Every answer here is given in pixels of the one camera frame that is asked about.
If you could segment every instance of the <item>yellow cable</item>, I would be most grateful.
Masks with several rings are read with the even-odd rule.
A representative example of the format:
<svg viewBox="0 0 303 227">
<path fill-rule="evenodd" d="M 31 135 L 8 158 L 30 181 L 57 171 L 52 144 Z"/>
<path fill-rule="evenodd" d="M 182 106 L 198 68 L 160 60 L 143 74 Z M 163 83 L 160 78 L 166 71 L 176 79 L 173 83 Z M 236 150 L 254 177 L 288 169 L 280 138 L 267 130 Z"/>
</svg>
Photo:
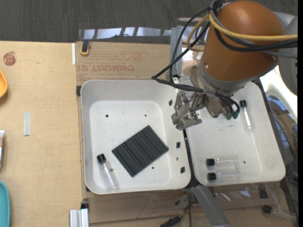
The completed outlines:
<svg viewBox="0 0 303 227">
<path fill-rule="evenodd" d="M 195 51 L 195 52 L 202 52 L 202 51 L 204 51 L 204 49 L 201 49 L 201 50 L 199 50 L 199 49 L 194 49 L 194 48 L 192 48 L 192 47 L 190 47 L 190 44 L 189 44 L 189 42 L 190 42 L 190 39 L 191 39 L 191 37 L 193 36 L 193 34 L 194 34 L 194 32 L 205 22 L 205 20 L 208 18 L 208 14 L 206 14 L 197 24 L 196 24 L 196 26 L 193 28 L 193 30 L 189 33 L 189 36 L 188 36 L 188 38 L 187 38 L 187 40 L 186 40 L 186 46 L 187 46 L 187 48 L 188 49 L 190 49 L 191 51 Z"/>
<path fill-rule="evenodd" d="M 255 41 L 283 41 L 283 40 L 290 40 L 298 38 L 298 34 L 296 35 L 242 35 L 238 33 L 234 33 L 232 31 L 229 31 L 227 29 L 222 28 L 220 25 L 218 25 L 211 14 L 209 14 L 209 21 L 211 24 L 220 32 L 222 32 L 225 35 L 229 35 L 234 38 L 238 39 L 245 39 L 245 40 L 255 40 Z"/>
</svg>

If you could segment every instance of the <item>yellow and black clamp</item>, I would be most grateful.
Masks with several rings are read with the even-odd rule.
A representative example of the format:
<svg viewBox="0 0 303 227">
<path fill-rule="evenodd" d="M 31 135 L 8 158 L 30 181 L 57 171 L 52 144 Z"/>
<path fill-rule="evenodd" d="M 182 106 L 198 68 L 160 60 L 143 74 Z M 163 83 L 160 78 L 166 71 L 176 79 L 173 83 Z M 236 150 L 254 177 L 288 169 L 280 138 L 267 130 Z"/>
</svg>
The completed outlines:
<svg viewBox="0 0 303 227">
<path fill-rule="evenodd" d="M 89 54 L 89 40 L 83 40 L 83 44 L 80 47 L 80 54 L 84 56 Z"/>
</svg>

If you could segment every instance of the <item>white plastic tray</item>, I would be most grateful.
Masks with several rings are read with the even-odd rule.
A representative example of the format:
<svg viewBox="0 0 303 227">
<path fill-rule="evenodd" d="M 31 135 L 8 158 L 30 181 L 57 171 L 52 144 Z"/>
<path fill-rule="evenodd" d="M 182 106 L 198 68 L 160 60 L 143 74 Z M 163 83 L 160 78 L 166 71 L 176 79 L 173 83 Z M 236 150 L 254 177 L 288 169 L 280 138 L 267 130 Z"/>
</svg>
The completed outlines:
<svg viewBox="0 0 303 227">
<path fill-rule="evenodd" d="M 175 89 L 155 81 L 92 80 L 81 88 L 84 168 L 87 187 L 97 194 L 181 189 L 190 181 L 183 133 L 171 122 Z M 131 177 L 112 149 L 150 125 L 168 152 Z M 109 191 L 99 171 L 97 155 L 105 154 L 119 182 Z"/>
<path fill-rule="evenodd" d="M 171 120 L 175 99 L 174 88 L 155 81 L 92 80 L 82 86 L 85 182 L 92 192 L 114 193 L 106 189 L 98 172 L 96 157 L 101 153 L 119 181 L 116 192 L 181 189 L 188 185 L 191 175 L 183 132 Z M 259 87 L 248 83 L 233 99 L 247 100 L 255 129 L 247 133 L 240 117 L 228 121 L 223 115 L 212 118 L 205 108 L 200 110 L 202 123 L 186 130 L 197 180 L 208 186 L 281 180 L 285 166 Z M 131 177 L 112 149 L 147 125 L 169 151 Z M 177 142 L 181 143 L 180 148 L 176 148 Z M 227 155 L 238 156 L 240 179 L 210 183 L 207 174 L 213 171 L 206 167 L 205 160 Z"/>
<path fill-rule="evenodd" d="M 205 108 L 200 110 L 202 123 L 186 129 L 197 180 L 207 186 L 281 180 L 285 166 L 259 87 L 250 82 L 232 98 L 247 101 L 255 128 L 245 131 L 240 115 L 226 120 L 224 115 L 213 118 Z M 230 155 L 238 156 L 240 178 L 209 182 L 207 174 L 215 169 L 207 168 L 206 159 Z"/>
</svg>

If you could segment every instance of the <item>yellow clip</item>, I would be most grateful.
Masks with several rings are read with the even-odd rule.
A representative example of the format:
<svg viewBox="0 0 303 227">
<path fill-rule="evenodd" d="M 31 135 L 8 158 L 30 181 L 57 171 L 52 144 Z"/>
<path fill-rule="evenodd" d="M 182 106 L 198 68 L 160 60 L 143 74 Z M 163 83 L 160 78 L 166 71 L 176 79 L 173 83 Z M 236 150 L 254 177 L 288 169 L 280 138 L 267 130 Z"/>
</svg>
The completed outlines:
<svg viewBox="0 0 303 227">
<path fill-rule="evenodd" d="M 0 69 L 0 98 L 4 96 L 8 89 L 8 82 L 5 79 L 5 76 L 3 75 L 1 69 Z"/>
<path fill-rule="evenodd" d="M 85 52 L 82 51 L 82 47 L 83 47 L 83 45 L 80 46 L 80 54 L 84 55 L 84 56 L 88 55 L 89 54 L 89 46 L 87 46 L 87 50 Z"/>
</svg>

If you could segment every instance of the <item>black cap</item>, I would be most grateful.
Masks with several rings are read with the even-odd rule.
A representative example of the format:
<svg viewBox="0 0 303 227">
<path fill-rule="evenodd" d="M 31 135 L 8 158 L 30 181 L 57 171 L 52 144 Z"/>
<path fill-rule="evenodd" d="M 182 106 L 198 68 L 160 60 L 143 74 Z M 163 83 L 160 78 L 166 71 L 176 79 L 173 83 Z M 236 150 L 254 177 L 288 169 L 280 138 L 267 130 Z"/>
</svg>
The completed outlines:
<svg viewBox="0 0 303 227">
<path fill-rule="evenodd" d="M 105 155 L 104 154 L 100 154 L 97 156 L 98 162 L 99 163 L 103 163 L 106 161 Z"/>
<path fill-rule="evenodd" d="M 207 166 L 214 166 L 214 159 L 206 159 Z"/>
<path fill-rule="evenodd" d="M 268 206 L 268 205 L 263 205 L 263 206 L 262 206 L 262 211 L 263 211 L 264 213 L 270 214 L 271 211 L 272 211 L 272 207 L 270 207 L 270 206 Z"/>
<path fill-rule="evenodd" d="M 214 180 L 216 180 L 217 179 L 217 175 L 216 175 L 216 173 L 209 173 L 209 174 L 207 174 L 207 179 L 209 180 L 209 181 L 214 181 Z"/>
<path fill-rule="evenodd" d="M 240 106 L 243 107 L 243 108 L 246 107 L 247 106 L 246 100 L 241 100 L 240 101 Z"/>
</svg>

